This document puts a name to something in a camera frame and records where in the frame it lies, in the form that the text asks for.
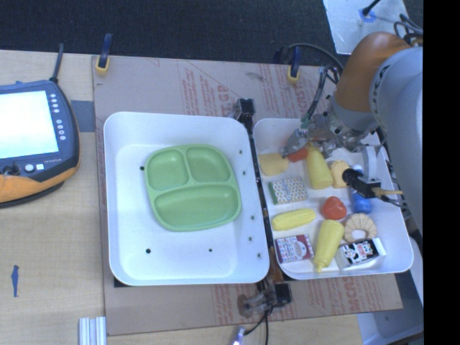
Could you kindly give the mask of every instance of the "device screen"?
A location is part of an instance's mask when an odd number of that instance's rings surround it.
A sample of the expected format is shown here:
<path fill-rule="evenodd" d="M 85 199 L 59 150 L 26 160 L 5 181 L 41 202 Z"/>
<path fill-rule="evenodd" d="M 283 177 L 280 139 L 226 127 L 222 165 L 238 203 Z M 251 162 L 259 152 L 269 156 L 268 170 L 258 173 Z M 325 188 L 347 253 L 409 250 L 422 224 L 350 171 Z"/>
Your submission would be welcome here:
<path fill-rule="evenodd" d="M 46 92 L 0 94 L 0 159 L 57 151 Z"/>

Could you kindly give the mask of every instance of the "cardboard sheet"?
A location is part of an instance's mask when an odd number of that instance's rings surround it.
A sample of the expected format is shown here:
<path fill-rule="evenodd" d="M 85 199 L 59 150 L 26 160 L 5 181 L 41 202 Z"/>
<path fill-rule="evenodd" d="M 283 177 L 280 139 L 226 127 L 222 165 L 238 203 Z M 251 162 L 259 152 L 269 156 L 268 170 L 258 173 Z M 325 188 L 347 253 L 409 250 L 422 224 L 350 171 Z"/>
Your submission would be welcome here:
<path fill-rule="evenodd" d="M 254 123 L 263 118 L 300 118 L 315 96 L 318 68 L 301 67 L 294 85 L 287 81 L 287 65 L 111 57 L 109 70 L 101 75 L 94 69 L 95 61 L 96 57 L 92 66 L 108 335 L 258 322 L 258 315 L 245 318 L 237 307 L 239 298 L 258 293 L 255 284 L 127 287 L 115 280 L 108 257 L 103 126 L 117 111 L 228 116 L 239 98 L 254 100 Z M 326 110 L 326 96 L 333 89 L 326 81 L 316 113 Z M 289 285 L 292 303 L 274 311 L 270 321 L 403 306 L 393 274 L 289 281 Z"/>

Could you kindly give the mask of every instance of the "green plate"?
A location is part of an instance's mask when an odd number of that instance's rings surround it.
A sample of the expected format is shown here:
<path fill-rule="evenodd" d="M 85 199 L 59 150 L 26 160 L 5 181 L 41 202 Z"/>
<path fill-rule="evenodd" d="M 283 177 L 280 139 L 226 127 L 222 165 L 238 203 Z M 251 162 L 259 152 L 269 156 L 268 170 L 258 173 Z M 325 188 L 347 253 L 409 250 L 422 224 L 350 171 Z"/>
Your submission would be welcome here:
<path fill-rule="evenodd" d="M 145 163 L 150 205 L 172 231 L 210 229 L 233 221 L 241 197 L 226 156 L 207 144 L 159 149 Z"/>

